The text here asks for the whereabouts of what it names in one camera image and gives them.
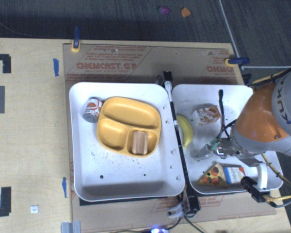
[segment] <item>yellow clamp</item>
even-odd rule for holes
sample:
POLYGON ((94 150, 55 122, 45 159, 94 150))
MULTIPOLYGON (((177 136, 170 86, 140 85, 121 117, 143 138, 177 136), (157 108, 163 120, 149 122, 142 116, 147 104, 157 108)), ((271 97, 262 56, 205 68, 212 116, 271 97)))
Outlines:
POLYGON ((227 67, 236 67, 237 66, 237 64, 230 64, 228 61, 229 61, 230 59, 225 59, 225 61, 224 61, 224 64, 227 66, 227 67))
POLYGON ((79 46, 78 46, 78 48, 75 48, 75 47, 73 47, 73 46, 74 46, 74 40, 72 41, 72 44, 71 44, 71 51, 73 51, 73 52, 78 52, 78 51, 80 51, 80 46, 81 46, 80 41, 79 41, 79 46))

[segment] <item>small purple object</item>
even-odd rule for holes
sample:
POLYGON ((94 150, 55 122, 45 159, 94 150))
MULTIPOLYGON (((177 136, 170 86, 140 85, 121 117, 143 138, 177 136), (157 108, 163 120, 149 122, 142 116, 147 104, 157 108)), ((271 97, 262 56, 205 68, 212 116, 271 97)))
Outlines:
POLYGON ((171 12, 171 10, 166 6, 161 6, 158 10, 161 15, 167 15, 171 12))

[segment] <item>yellow plastic plate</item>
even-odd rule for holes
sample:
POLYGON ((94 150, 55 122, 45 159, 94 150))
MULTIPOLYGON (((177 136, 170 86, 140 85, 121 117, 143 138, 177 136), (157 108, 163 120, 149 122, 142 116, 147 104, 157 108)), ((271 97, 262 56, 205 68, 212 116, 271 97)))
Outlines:
POLYGON ((97 122, 97 138, 106 149, 133 157, 146 157, 156 149, 160 133, 161 116, 153 106, 122 97, 109 98, 103 103, 97 122), (144 131, 148 135, 146 155, 131 152, 135 131, 144 131))

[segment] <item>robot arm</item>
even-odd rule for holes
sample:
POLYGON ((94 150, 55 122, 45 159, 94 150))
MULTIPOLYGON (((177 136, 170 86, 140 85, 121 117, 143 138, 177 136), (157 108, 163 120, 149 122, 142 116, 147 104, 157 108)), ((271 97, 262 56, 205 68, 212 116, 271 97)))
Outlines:
POLYGON ((291 156, 291 72, 254 92, 231 138, 243 155, 272 150, 291 156))

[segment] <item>food package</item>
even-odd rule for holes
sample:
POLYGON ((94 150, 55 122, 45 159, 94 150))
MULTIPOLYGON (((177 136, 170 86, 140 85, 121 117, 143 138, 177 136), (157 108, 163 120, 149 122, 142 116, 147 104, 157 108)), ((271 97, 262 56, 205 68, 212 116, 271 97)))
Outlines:
POLYGON ((223 169, 228 184, 238 184, 246 176, 243 167, 225 167, 223 169))
POLYGON ((195 125, 204 125, 216 122, 221 118, 217 106, 210 106, 202 109, 196 109, 192 113, 192 120, 195 125))

